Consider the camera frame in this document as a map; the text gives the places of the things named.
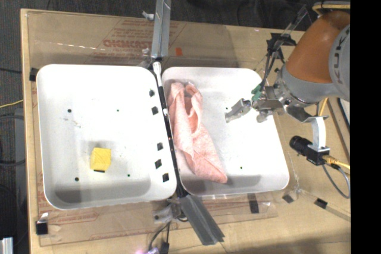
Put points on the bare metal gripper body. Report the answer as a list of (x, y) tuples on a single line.
[(272, 104)]

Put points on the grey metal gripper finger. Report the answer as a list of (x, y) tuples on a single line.
[(263, 117), (238, 110)]

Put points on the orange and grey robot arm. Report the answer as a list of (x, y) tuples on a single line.
[(312, 50)]

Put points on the white plastic tray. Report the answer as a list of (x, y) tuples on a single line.
[(247, 145), (98, 122)]

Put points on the pink cloth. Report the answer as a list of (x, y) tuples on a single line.
[(190, 131)]

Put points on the thin black and white rod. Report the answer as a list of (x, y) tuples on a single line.
[(168, 128)]

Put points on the yellow cube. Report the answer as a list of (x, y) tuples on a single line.
[(100, 159)]

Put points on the black cylinder on white bracket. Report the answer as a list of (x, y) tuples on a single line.
[(309, 148)]

